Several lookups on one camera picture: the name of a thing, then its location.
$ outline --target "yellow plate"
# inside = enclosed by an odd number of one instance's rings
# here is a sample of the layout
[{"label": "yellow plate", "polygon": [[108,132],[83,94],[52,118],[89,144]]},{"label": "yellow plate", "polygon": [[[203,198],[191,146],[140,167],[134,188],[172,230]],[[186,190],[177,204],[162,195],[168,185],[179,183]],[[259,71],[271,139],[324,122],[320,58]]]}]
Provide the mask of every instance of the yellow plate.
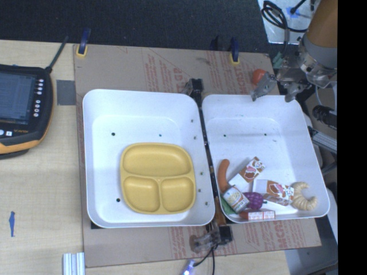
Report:
[{"label": "yellow plate", "polygon": [[128,146],[120,160],[125,202],[144,214],[187,211],[196,198],[193,163],[182,147],[165,143]]}]

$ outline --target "brown cardboard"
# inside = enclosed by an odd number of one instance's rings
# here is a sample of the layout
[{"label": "brown cardboard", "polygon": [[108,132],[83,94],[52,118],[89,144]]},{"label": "brown cardboard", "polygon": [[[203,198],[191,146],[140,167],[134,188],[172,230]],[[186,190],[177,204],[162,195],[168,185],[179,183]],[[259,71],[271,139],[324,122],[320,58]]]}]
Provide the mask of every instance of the brown cardboard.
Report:
[{"label": "brown cardboard", "polygon": [[[96,229],[87,213],[82,100],[96,88],[181,92],[190,78],[203,79],[204,94],[249,94],[252,72],[272,73],[266,54],[240,53],[240,64],[228,52],[89,45],[85,57],[74,56],[83,238],[86,267],[202,257],[190,248],[190,237],[205,226]],[[321,245],[314,219],[231,224],[234,240],[217,256],[268,252]]]}]

